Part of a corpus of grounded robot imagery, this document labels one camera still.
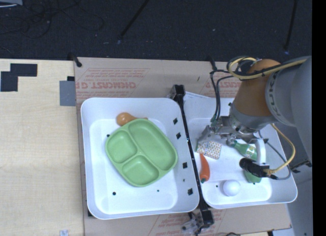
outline small green bottle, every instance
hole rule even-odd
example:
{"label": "small green bottle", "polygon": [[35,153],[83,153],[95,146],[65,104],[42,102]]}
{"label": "small green bottle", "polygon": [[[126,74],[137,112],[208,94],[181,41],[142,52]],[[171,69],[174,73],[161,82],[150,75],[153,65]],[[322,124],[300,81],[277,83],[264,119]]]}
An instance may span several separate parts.
{"label": "small green bottle", "polygon": [[244,157],[257,160],[257,150],[254,146],[250,144],[241,144],[237,142],[236,140],[233,141],[232,144],[230,144],[231,147],[237,149],[240,154],[242,154]]}
{"label": "small green bottle", "polygon": [[[257,160],[257,150],[254,146],[247,144],[247,143],[241,144],[241,143],[237,142],[236,140],[232,141],[230,143],[230,146],[237,149],[239,151],[239,153],[242,154],[244,157],[253,159],[254,161]],[[260,177],[257,177],[248,171],[244,171],[244,172],[245,172],[244,174],[247,178],[247,181],[249,183],[254,184],[254,183],[261,182]]]}

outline orange toy carrot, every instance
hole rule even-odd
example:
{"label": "orange toy carrot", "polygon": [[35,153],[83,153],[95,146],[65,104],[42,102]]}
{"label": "orange toy carrot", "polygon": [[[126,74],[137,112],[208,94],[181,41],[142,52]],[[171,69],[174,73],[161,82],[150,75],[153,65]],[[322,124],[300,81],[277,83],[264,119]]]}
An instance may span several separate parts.
{"label": "orange toy carrot", "polygon": [[202,183],[207,182],[210,177],[210,170],[209,170],[209,165],[208,162],[203,154],[200,155],[200,162],[202,164],[202,169],[199,174],[199,179]]}

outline green divided plate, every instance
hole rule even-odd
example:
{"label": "green divided plate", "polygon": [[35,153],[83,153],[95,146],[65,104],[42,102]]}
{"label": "green divided plate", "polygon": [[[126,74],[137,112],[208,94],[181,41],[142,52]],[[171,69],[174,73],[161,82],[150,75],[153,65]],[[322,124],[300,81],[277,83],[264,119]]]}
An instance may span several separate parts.
{"label": "green divided plate", "polygon": [[178,161],[170,140],[147,119],[133,120],[114,131],[105,142],[105,151],[119,173],[138,187],[159,180]]}

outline black floor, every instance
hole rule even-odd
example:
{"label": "black floor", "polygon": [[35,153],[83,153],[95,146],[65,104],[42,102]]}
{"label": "black floor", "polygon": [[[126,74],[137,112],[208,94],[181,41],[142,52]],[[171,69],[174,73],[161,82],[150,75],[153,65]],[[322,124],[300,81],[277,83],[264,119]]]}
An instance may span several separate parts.
{"label": "black floor", "polygon": [[149,0],[127,28],[144,2],[23,0],[23,6],[2,7],[0,58],[66,60],[73,52],[190,61],[248,55],[284,62],[312,54],[312,0],[297,0],[293,27],[295,0]]}

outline cardboard sheet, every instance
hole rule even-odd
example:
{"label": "cardboard sheet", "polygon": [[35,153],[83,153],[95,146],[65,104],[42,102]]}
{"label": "cardboard sheet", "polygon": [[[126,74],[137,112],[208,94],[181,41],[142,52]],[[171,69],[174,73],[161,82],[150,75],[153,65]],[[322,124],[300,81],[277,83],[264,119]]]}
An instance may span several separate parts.
{"label": "cardboard sheet", "polygon": [[[114,220],[99,220],[89,215],[80,106],[84,100],[92,97],[166,97],[174,84],[184,85],[187,92],[215,97],[209,78],[209,73],[212,71],[210,62],[85,57],[78,59],[82,66],[77,67],[75,64],[74,69],[85,235],[102,236],[107,233],[112,236],[184,236],[181,225],[189,220],[187,213]],[[226,63],[216,62],[218,69],[225,69],[225,65]],[[215,73],[215,82],[226,75]],[[235,78],[221,81],[221,97],[234,98],[239,86],[240,81]],[[252,233],[291,226],[284,204],[212,210],[212,212],[215,223],[201,235],[217,235],[220,232],[227,234],[231,231]]]}

